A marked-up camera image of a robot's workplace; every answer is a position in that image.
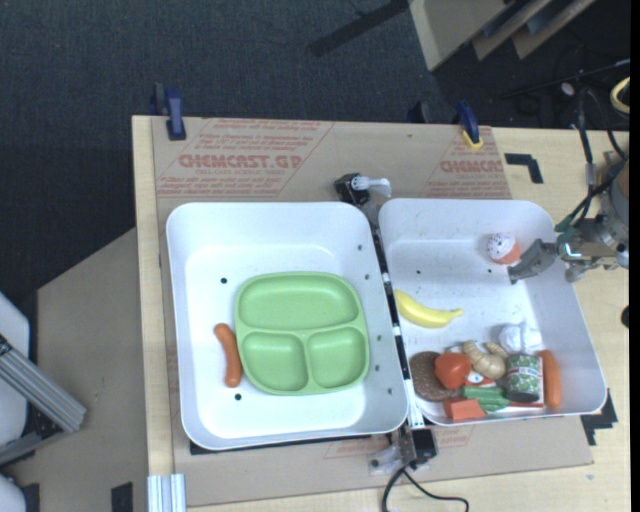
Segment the green vegetable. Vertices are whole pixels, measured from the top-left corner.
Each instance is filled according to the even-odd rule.
[[[462,395],[465,398],[475,398],[478,400],[480,407],[486,412],[499,411],[511,403],[505,396],[505,390],[498,386],[490,388],[464,386],[462,388]]]

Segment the canned food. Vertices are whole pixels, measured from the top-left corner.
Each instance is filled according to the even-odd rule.
[[[531,403],[542,394],[542,360],[523,354],[507,358],[507,398],[512,402]]]

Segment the metal bracket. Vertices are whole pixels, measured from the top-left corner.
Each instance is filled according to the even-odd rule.
[[[182,473],[147,478],[149,512],[186,512],[187,493]]]
[[[24,396],[36,409],[36,431],[0,449],[0,466],[37,446],[80,430],[86,408],[46,377],[29,359],[15,350],[0,334],[0,379]]]
[[[398,432],[398,440],[388,448],[369,455],[369,474],[390,475],[416,460],[416,447],[411,432]]]

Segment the power cord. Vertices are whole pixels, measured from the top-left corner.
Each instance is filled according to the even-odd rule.
[[[618,84],[613,89],[611,89],[611,94],[609,95],[609,99],[611,101],[611,105],[613,105],[613,108],[615,108],[618,112],[622,112],[623,114],[627,115],[631,113],[631,106],[625,103],[622,100],[622,97],[629,90],[629,84],[631,83],[630,80],[631,77],[627,77],[624,80],[618,82]]]
[[[422,492],[429,498],[432,498],[434,500],[442,500],[442,501],[459,501],[464,504],[465,506],[464,511],[465,512],[469,511],[469,502],[466,499],[460,498],[457,496],[438,496],[436,494],[432,494],[429,491],[427,491],[424,487],[422,487],[418,482],[416,482],[416,480],[407,471],[407,468],[409,468],[409,466],[411,466],[412,464],[415,464],[415,462],[416,461],[411,461],[408,464],[405,464],[400,469],[398,469],[393,474],[393,476],[389,479],[389,482],[387,483],[387,486],[384,489],[384,493],[382,494],[382,512],[390,512],[389,508],[387,507],[389,494],[391,494],[391,490],[393,489],[393,486],[402,475],[407,477],[409,482],[411,482],[414,486],[416,486],[417,489],[420,490],[420,492]]]

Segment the blue clamp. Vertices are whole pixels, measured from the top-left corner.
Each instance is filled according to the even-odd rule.
[[[464,100],[456,103],[456,112],[458,114],[458,122],[464,126],[462,137],[471,149],[480,149],[484,142],[480,137],[480,129],[478,128],[478,121],[476,119],[473,110],[467,105]]]
[[[167,87],[156,83],[150,100],[152,115],[169,116],[167,121],[167,135],[169,140],[185,140],[187,132],[182,120],[182,95],[175,87]]]
[[[182,121],[182,95],[175,87],[165,89],[165,101],[169,110],[167,121],[167,133],[170,140],[185,140],[187,132]]]

